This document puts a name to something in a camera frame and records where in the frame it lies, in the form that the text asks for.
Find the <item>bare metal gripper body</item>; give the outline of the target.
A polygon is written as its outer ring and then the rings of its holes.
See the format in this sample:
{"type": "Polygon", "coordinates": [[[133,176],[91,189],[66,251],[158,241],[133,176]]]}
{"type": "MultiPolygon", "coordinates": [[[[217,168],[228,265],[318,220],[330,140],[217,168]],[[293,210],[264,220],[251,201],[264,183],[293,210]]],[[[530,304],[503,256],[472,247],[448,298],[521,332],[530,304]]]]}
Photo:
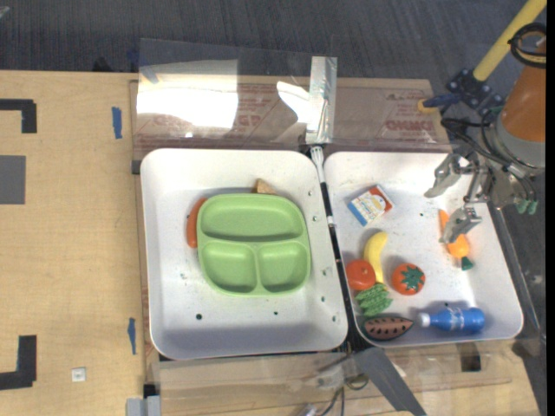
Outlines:
{"type": "Polygon", "coordinates": [[[501,210],[509,205],[517,210],[536,210],[539,199],[532,183],[538,174],[535,169],[518,160],[500,155],[472,152],[467,172],[472,175],[466,196],[466,205],[489,202],[501,210]]]}

